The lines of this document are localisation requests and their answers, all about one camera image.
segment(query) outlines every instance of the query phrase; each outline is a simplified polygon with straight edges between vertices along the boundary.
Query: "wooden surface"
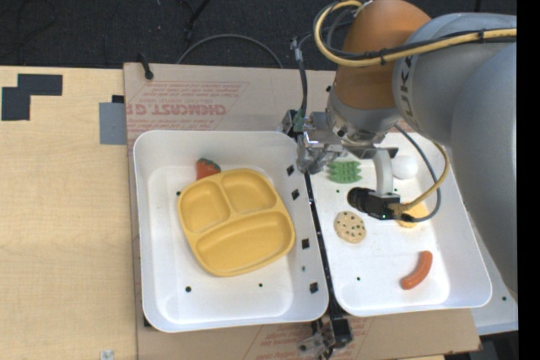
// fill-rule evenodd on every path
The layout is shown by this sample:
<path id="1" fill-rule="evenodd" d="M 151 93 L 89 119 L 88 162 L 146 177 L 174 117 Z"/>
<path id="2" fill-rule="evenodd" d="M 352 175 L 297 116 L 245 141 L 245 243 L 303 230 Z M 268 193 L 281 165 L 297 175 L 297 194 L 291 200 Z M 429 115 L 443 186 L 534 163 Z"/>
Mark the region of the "wooden surface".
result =
<path id="1" fill-rule="evenodd" d="M 122 70 L 0 67 L 0 85 L 17 73 L 63 92 L 0 121 L 0 358 L 136 358 L 127 151 L 99 129 Z"/>

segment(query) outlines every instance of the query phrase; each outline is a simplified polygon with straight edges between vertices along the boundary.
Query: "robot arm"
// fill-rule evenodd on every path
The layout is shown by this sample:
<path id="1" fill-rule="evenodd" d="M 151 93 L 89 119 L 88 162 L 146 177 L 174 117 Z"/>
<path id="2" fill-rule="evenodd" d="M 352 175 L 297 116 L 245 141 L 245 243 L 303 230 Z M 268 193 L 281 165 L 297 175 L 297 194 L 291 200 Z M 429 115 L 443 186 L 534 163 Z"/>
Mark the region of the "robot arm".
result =
<path id="1" fill-rule="evenodd" d="M 321 37 L 322 23 L 338 8 L 358 9 L 342 51 Z M 300 169 L 317 173 L 347 152 L 374 159 L 376 189 L 349 202 L 371 216 L 390 210 L 400 218 L 407 205 L 389 196 L 388 181 L 397 149 L 379 144 L 403 118 L 449 153 L 472 220 L 517 294 L 516 17 L 431 19 L 401 0 L 344 0 L 323 10 L 314 37 L 337 72 L 327 109 L 311 113 L 298 136 Z"/>

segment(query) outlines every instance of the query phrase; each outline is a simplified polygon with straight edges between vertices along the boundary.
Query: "cardboard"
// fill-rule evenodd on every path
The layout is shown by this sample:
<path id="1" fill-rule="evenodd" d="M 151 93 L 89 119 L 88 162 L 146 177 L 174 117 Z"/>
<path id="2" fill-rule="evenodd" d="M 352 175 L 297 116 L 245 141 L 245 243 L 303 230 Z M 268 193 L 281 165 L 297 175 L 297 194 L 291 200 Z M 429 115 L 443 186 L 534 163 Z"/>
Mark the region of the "cardboard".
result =
<path id="1" fill-rule="evenodd" d="M 139 63 L 124 66 L 127 148 L 132 213 L 138 355 L 140 359 L 265 360 L 305 359 L 298 344 L 311 323 L 255 325 L 220 330 L 163 333 L 144 323 L 138 245 L 138 215 L 132 146 L 152 129 L 275 131 L 287 110 L 301 103 L 296 70 L 151 64 L 154 78 Z M 308 71 L 307 112 L 324 110 L 334 72 Z M 354 339 L 336 350 L 341 360 L 383 360 L 471 352 L 480 340 L 468 309 L 347 317 Z"/>

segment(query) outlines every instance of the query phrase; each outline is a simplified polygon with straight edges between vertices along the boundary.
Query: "cookie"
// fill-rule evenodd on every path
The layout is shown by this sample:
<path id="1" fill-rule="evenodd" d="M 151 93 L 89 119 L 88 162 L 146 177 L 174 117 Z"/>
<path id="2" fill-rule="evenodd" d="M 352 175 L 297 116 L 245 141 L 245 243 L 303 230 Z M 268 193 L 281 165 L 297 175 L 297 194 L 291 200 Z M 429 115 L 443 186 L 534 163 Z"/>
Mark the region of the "cookie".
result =
<path id="1" fill-rule="evenodd" d="M 341 239 L 349 243 L 360 243 L 365 238 L 364 220 L 354 212 L 338 213 L 334 229 Z"/>
<path id="2" fill-rule="evenodd" d="M 413 218 L 423 218 L 424 216 L 428 216 L 428 209 L 422 202 L 419 202 L 416 206 L 411 207 L 409 210 L 407 210 L 406 214 L 411 215 Z M 400 221 L 399 219 L 396 220 L 397 223 L 399 223 L 404 228 L 413 228 L 418 225 L 418 222 Z"/>

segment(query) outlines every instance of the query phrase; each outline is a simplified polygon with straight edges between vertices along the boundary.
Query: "sausage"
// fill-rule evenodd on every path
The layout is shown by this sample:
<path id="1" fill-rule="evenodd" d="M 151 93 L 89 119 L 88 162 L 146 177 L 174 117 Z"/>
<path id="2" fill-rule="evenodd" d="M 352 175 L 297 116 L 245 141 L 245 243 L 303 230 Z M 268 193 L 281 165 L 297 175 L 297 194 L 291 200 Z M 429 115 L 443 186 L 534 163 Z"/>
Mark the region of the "sausage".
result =
<path id="1" fill-rule="evenodd" d="M 401 286 L 403 289 L 411 289 L 421 283 L 429 273 L 431 269 L 431 263 L 433 262 L 433 254 L 428 250 L 420 252 L 420 259 L 418 264 L 412 273 L 408 274 L 401 280 Z"/>

